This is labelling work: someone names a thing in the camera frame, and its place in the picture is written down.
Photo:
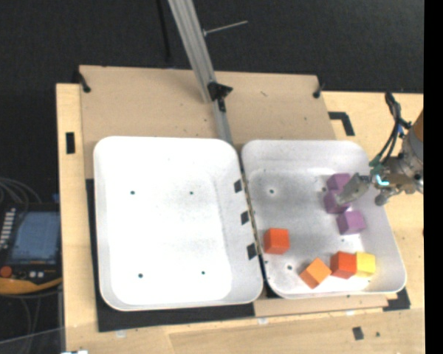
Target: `toy block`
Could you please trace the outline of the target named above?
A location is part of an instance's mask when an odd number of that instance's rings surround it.
[[[360,211],[345,211],[337,217],[337,225],[342,235],[352,235],[366,228],[363,214]]]
[[[331,273],[332,270],[317,257],[299,274],[299,277],[302,278],[310,288],[315,288]]]
[[[338,251],[330,257],[332,276],[348,280],[357,272],[356,255]]]
[[[264,234],[264,252],[283,254],[290,248],[289,230],[285,228],[269,228]]]
[[[345,212],[350,206],[351,203],[339,205],[334,199],[334,196],[338,194],[340,191],[338,190],[330,190],[323,197],[323,203],[325,204],[325,209],[329,214],[341,214]]]
[[[376,256],[364,251],[357,251],[356,268],[358,277],[370,277],[376,272]]]
[[[351,176],[348,173],[335,173],[326,180],[326,187],[328,187],[328,190],[341,191],[350,179]]]

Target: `red button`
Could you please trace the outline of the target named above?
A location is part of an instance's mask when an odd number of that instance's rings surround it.
[[[0,277],[2,278],[10,278],[12,276],[12,268],[9,266],[2,266],[0,268]]]

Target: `wooden table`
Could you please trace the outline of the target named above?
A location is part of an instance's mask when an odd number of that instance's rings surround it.
[[[216,137],[216,128],[192,71],[82,66],[80,72],[89,94],[78,84],[56,88],[67,350],[425,352],[423,195],[418,193],[395,196],[385,207],[408,273],[410,308],[385,312],[395,294],[302,301],[262,296],[254,318],[98,332],[85,189],[85,179],[92,177],[92,146],[108,134]],[[372,158],[393,124],[382,93],[330,91],[312,99],[317,78],[311,75],[217,72],[217,79],[234,88],[227,110],[237,149],[251,139],[340,139],[356,142]],[[406,120],[419,116],[423,95],[395,97]],[[330,120],[331,112],[346,113],[355,135]],[[69,147],[72,136],[75,148]],[[355,339],[354,328],[363,339]]]

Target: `purple block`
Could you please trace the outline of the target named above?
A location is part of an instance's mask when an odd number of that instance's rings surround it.
[[[350,179],[351,176],[348,173],[335,173],[326,180],[326,186],[328,187],[328,190],[341,191]]]
[[[325,209],[329,214],[341,214],[351,206],[351,203],[347,203],[341,206],[337,204],[336,200],[334,199],[334,196],[339,192],[340,192],[339,190],[331,190],[327,192],[323,197]]]
[[[352,235],[366,228],[363,214],[359,211],[345,211],[338,216],[337,225],[342,235]]]

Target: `white tray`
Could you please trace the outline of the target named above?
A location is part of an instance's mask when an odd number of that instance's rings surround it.
[[[268,228],[289,230],[288,252],[266,254],[263,248],[262,254],[267,282],[279,296],[394,293],[404,287],[405,267],[385,209],[374,203],[378,191],[371,187],[351,205],[366,222],[359,234],[341,235],[336,215],[328,214],[323,205],[330,175],[369,174],[369,160],[361,147],[348,141],[256,140],[243,147],[241,157],[261,245]],[[374,254],[376,273],[349,280],[329,276],[313,289],[298,276],[316,257],[329,266],[330,257],[339,250]]]
[[[94,150],[100,291],[117,310],[251,302],[263,278],[238,155],[218,139],[112,136]]]

